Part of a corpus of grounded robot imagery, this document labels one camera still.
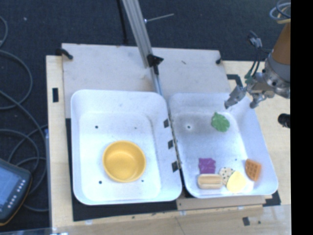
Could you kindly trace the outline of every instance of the white tray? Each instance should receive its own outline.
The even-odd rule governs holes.
[[[182,185],[163,97],[154,92],[80,90],[71,98],[73,190],[86,205],[171,201]],[[105,173],[107,145],[129,140],[144,151],[147,166],[140,179],[118,183]]]
[[[271,195],[278,188],[278,180],[255,111],[249,107],[247,97],[226,110],[224,102],[228,97],[227,93],[180,93],[169,100],[186,188],[197,198]],[[215,112],[224,115],[230,122],[230,128],[225,133],[211,126]],[[233,194],[225,186],[220,189],[200,189],[197,185],[199,158],[214,159],[216,173],[222,167],[240,171],[247,181],[243,192]],[[262,164],[256,182],[246,176],[247,158]]]

